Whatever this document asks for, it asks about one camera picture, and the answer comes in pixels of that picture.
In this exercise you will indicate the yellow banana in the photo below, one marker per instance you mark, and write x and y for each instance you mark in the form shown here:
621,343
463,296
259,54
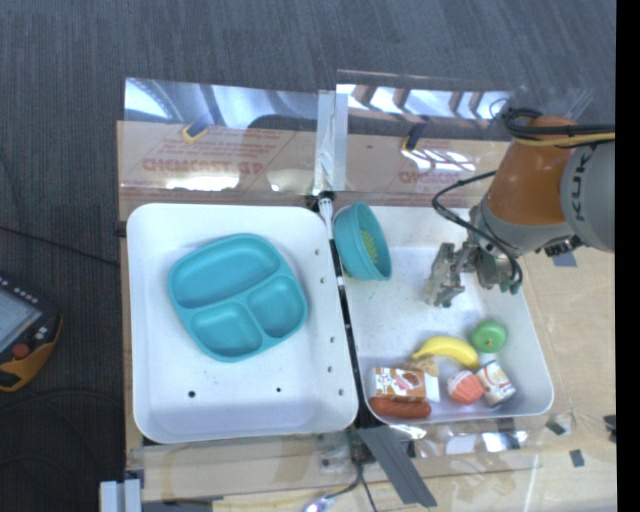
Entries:
447,346

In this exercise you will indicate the white and orange carton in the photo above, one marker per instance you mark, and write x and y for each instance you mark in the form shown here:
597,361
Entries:
400,384

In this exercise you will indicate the teal bowl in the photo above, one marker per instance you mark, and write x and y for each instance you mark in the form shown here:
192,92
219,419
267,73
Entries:
350,245

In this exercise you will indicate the thin black and white rod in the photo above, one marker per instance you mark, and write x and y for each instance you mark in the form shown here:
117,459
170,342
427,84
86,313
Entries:
342,295

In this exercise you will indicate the beige biscuit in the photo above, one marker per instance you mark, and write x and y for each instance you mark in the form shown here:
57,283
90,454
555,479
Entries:
428,366

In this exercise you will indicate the white plastic tray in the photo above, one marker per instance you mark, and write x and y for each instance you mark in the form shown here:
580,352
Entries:
240,400
400,310

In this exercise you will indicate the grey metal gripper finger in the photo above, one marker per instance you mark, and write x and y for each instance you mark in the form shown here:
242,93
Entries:
431,292
451,294

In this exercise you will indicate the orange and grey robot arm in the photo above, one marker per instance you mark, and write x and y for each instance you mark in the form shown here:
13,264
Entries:
530,185

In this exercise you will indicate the green apple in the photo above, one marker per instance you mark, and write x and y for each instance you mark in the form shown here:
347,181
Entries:
487,334

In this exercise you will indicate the yellow-green toy corn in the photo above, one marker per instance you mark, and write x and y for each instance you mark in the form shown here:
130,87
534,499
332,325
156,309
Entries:
369,246

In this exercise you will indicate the orange cupcake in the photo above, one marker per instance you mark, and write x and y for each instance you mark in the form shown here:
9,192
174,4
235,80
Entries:
465,387

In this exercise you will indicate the orange sausage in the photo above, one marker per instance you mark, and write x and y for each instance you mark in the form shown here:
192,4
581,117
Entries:
400,408

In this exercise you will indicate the white and orange can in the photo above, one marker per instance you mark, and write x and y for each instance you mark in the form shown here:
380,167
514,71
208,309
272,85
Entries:
496,382

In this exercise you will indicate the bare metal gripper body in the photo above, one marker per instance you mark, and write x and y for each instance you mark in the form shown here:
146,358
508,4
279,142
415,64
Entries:
462,260

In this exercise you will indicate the brown cardboard board red print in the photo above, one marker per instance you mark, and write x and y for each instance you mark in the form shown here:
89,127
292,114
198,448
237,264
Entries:
220,165

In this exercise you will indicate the teal divided plate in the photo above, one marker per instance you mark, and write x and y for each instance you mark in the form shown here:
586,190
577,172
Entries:
235,295

